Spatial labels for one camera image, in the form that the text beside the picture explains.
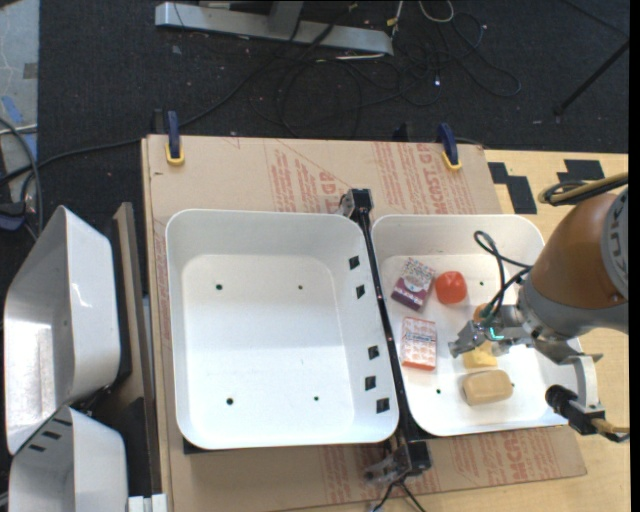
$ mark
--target small box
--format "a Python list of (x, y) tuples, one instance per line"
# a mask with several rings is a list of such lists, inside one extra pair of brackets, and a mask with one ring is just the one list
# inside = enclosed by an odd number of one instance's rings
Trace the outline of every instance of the small box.
[(436, 343), (435, 322), (405, 317), (402, 321), (401, 364), (410, 368), (435, 370)]
[(419, 311), (424, 306), (435, 274), (435, 270), (428, 265), (414, 258), (407, 259), (402, 274), (393, 287), (391, 298)]

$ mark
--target hole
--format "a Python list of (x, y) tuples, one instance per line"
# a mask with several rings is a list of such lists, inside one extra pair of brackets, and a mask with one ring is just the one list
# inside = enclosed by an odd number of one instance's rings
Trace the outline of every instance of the hole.
[(70, 421), (61, 420), (60, 418), (53, 418), (53, 421), (55, 421), (56, 423), (60, 423), (60, 425), (64, 425), (65, 427), (71, 426)]
[(380, 355), (380, 350), (378, 350), (378, 345), (369, 347), (369, 359), (375, 359), (379, 355)]
[(380, 414), (381, 412), (388, 411), (388, 410), (389, 410), (388, 398), (381, 398), (380, 400), (376, 401), (376, 413)]
[(376, 387), (376, 376), (372, 375), (371, 377), (365, 377), (364, 379), (364, 390), (369, 391)]
[(45, 436), (45, 437), (48, 437), (50, 439), (55, 439), (55, 440), (58, 440), (58, 439), (60, 439), (62, 437), (57, 432), (51, 432), (49, 430), (47, 430), (46, 432), (43, 432), (42, 435)]

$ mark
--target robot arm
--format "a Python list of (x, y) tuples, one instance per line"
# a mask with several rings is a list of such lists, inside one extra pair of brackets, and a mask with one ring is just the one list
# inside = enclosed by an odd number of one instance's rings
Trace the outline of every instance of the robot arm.
[(514, 276), (521, 284), (516, 305), (479, 309), (449, 343), (454, 357), (485, 341), (495, 355), (517, 344), (543, 353), (556, 364), (572, 364), (574, 393), (560, 386), (547, 391), (554, 411), (583, 435), (600, 433), (624, 440), (628, 429), (604, 419), (594, 363), (571, 340), (596, 327), (629, 332), (628, 188), (619, 195), (598, 193), (580, 201), (558, 225), (533, 267)]

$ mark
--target metal base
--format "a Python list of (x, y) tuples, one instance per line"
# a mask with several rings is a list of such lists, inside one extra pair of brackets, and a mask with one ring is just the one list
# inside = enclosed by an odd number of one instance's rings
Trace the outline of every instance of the metal base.
[[(251, 14), (227, 9), (164, 2), (156, 7), (156, 26), (175, 27), (186, 30), (220, 32), (239, 36), (288, 41), (291, 30), (282, 30), (289, 23), (274, 21), (274, 15), (290, 15), (286, 9), (272, 10), (272, 14)], [(324, 23), (300, 21), (294, 43), (309, 44), (327, 28)], [(360, 50), (393, 55), (391, 38), (384, 32), (354, 27), (334, 26), (323, 39), (322, 46)]]

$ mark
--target yellow sponge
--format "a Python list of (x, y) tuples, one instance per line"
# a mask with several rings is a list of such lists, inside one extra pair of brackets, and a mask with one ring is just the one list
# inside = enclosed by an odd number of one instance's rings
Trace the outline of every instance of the yellow sponge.
[(465, 368), (487, 368), (490, 366), (498, 366), (498, 360), (491, 353), (491, 342), (485, 341), (479, 347), (462, 354)]

